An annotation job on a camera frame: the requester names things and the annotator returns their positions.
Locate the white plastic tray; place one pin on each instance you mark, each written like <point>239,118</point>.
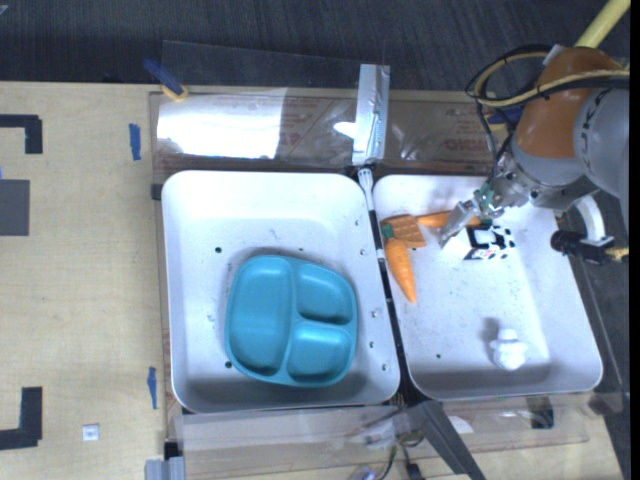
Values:
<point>465,318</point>
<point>200,248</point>

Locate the orange carrot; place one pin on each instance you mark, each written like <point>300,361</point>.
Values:
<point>434,219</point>
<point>401,268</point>

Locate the brown biscuit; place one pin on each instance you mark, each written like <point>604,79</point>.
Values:
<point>411,228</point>

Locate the black cylinder on white bracket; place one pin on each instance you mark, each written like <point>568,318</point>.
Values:
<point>582,245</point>

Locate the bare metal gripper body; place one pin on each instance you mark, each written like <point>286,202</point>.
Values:
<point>505,193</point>

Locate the black and white carton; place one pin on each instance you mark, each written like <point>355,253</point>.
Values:
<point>487,243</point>

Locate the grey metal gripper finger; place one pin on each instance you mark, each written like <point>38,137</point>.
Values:
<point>457,220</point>

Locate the blue divided plate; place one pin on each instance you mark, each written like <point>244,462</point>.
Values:
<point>265,313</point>

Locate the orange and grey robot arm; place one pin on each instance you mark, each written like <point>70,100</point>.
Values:
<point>575,133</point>

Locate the thin black and white rod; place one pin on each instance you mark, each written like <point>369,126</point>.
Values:
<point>381,253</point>

